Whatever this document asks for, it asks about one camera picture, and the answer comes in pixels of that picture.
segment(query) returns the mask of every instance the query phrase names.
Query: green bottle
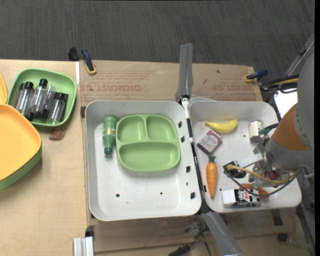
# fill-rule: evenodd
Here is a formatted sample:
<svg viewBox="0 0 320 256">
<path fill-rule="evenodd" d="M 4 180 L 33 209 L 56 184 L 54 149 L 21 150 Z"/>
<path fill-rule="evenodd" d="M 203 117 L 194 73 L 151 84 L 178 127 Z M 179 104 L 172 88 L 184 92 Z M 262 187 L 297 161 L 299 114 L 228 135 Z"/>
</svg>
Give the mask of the green bottle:
<svg viewBox="0 0 320 256">
<path fill-rule="evenodd" d="M 112 155 L 113 147 L 116 142 L 116 118 L 112 115 L 107 115 L 103 118 L 103 135 L 104 153 Z"/>
</svg>

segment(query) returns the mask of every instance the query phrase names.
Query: yellow plate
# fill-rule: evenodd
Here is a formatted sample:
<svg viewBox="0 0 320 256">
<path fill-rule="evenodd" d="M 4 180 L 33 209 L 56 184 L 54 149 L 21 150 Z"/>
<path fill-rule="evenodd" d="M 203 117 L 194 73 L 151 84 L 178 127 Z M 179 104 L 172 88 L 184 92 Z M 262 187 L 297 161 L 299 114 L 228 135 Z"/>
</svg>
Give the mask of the yellow plate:
<svg viewBox="0 0 320 256">
<path fill-rule="evenodd" d="M 40 147 L 34 126 L 14 107 L 0 104 L 0 181 L 19 171 Z"/>
<path fill-rule="evenodd" d="M 0 73 L 0 104 L 5 104 L 8 98 L 5 81 Z"/>
</svg>

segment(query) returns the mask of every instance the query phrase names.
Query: tin can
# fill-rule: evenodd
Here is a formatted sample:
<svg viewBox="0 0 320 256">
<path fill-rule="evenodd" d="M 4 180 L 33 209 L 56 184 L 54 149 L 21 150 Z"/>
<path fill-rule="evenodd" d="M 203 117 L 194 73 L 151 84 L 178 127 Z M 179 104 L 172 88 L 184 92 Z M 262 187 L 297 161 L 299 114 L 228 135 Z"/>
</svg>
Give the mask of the tin can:
<svg viewBox="0 0 320 256">
<path fill-rule="evenodd" d="M 259 143 L 261 141 L 259 131 L 264 128 L 264 124 L 261 121 L 252 121 L 249 123 L 249 138 L 253 143 Z"/>
</svg>

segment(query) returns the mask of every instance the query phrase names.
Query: carrot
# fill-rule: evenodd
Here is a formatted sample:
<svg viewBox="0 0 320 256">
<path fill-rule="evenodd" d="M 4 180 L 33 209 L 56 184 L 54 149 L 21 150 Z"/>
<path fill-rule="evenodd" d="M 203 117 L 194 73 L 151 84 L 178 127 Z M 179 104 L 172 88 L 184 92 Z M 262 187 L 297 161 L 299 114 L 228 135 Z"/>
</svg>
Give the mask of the carrot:
<svg viewBox="0 0 320 256">
<path fill-rule="evenodd" d="M 208 190 L 210 193 L 211 198 L 215 196 L 216 193 L 216 186 L 217 186 L 217 178 L 218 178 L 218 167 L 214 163 L 215 157 L 209 156 L 210 162 L 206 165 L 205 168 L 205 176 L 206 176 L 206 183 L 208 186 Z"/>
<path fill-rule="evenodd" d="M 245 189 L 247 189 L 247 190 L 254 190 L 254 187 L 253 186 L 251 186 L 251 184 L 247 184 L 247 183 L 244 183 L 244 184 L 241 184 L 242 186 L 244 186 L 244 188 Z M 261 187 L 259 187 L 258 188 L 258 191 L 259 191 L 259 195 L 266 195 L 266 194 L 268 194 L 268 192 L 267 191 L 265 191 L 263 188 L 261 188 Z M 263 196 L 263 197 L 261 197 L 261 199 L 268 199 L 269 198 L 269 196 Z"/>
</svg>

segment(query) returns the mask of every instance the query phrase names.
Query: yellow banana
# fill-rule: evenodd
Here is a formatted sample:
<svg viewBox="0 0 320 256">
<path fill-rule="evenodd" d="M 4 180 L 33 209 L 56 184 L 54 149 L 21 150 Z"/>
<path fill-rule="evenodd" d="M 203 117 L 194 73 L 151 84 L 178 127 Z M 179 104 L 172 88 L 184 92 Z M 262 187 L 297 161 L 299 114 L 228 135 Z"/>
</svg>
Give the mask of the yellow banana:
<svg viewBox="0 0 320 256">
<path fill-rule="evenodd" d="M 206 126 L 209 126 L 212 130 L 214 130 L 218 134 L 229 133 L 233 131 L 237 125 L 238 120 L 232 119 L 226 123 L 219 123 L 219 122 L 208 122 L 207 120 L 204 122 Z"/>
</svg>

